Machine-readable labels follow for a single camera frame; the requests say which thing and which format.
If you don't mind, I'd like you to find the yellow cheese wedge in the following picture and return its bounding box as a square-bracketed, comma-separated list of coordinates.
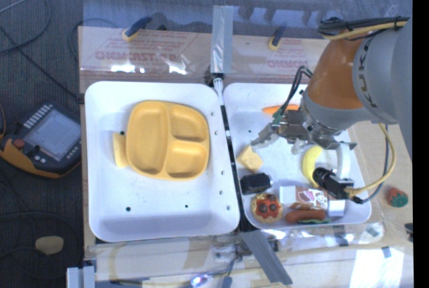
[235, 145, 264, 171]

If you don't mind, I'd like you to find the black cylinder on white bracket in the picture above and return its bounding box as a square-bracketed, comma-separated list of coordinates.
[312, 142, 355, 201]

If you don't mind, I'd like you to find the small black can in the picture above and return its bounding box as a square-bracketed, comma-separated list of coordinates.
[239, 172, 273, 196]

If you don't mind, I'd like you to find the white and brown carton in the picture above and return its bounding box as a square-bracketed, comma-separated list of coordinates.
[278, 186, 330, 211]

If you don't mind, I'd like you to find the orange and green toy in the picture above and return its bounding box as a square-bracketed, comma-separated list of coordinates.
[387, 186, 410, 208]

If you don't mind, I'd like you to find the white plastic tray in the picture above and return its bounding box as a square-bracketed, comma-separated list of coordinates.
[84, 80, 241, 243]
[222, 82, 373, 231]

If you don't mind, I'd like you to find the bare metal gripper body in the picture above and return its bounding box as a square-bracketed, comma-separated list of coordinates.
[271, 109, 340, 149]

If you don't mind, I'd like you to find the yellow banana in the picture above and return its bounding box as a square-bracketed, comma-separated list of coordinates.
[302, 145, 324, 189]

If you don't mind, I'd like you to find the yellow divided plate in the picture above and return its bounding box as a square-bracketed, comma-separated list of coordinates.
[125, 99, 211, 182]

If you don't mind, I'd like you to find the small white box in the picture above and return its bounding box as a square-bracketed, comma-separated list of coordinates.
[327, 199, 347, 218]

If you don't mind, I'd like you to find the orange carrot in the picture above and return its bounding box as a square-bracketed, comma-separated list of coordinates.
[261, 104, 300, 115]

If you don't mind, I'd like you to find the brown cardboard board red print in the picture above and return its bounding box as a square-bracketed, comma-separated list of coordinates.
[77, 25, 414, 249]

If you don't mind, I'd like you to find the red sausage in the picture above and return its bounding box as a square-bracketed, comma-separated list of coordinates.
[285, 209, 327, 224]

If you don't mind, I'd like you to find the round toy pizza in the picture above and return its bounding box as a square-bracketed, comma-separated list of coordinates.
[250, 192, 284, 224]

